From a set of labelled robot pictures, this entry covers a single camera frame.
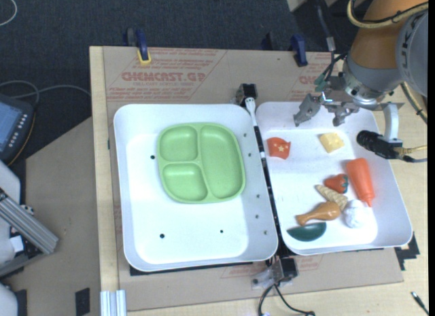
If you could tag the red strawberry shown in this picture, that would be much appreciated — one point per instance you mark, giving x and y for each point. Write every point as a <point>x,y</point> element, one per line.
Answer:
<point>336,183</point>

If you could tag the orange carrot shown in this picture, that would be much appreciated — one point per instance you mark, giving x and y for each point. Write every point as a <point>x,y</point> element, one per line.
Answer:
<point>361,178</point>

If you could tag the brown cardboard board red print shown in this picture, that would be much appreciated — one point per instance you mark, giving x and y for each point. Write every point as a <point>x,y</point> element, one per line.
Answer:
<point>210,70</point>

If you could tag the black cylinder on white bracket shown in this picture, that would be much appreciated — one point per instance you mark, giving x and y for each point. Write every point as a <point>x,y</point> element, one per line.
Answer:
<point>377,143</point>

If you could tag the red flag with yellow stars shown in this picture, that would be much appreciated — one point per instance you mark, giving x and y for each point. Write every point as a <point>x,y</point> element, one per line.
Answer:
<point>278,147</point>

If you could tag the brown chicken drumstick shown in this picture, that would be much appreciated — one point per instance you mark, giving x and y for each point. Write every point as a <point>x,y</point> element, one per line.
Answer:
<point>323,212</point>

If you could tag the thin black and white rod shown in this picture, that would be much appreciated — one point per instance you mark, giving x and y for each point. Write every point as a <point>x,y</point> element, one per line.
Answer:
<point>261,144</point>

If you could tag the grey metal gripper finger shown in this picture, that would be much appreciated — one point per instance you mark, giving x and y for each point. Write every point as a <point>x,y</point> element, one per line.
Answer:
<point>307,109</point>
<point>340,115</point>

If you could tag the dark green crescent slice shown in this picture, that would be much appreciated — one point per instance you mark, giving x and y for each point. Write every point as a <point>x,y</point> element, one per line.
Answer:
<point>307,233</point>

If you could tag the white ice cream cone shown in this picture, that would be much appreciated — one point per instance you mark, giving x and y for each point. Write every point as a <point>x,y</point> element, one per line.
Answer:
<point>356,214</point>

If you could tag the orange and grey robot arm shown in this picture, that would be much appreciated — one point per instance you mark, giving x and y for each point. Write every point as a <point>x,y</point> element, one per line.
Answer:
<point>380,39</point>

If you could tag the yellow cheese wedge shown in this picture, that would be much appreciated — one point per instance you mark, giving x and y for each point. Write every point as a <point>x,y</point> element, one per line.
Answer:
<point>331,142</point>

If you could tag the green divided plate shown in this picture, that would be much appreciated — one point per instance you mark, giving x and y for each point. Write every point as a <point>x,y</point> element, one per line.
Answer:
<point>217,158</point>

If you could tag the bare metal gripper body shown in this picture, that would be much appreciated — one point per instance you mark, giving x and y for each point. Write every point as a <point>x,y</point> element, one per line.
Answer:
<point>363,99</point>

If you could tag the white plastic tray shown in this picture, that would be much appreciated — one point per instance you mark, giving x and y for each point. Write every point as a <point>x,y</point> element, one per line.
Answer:
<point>306,178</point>
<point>190,233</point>

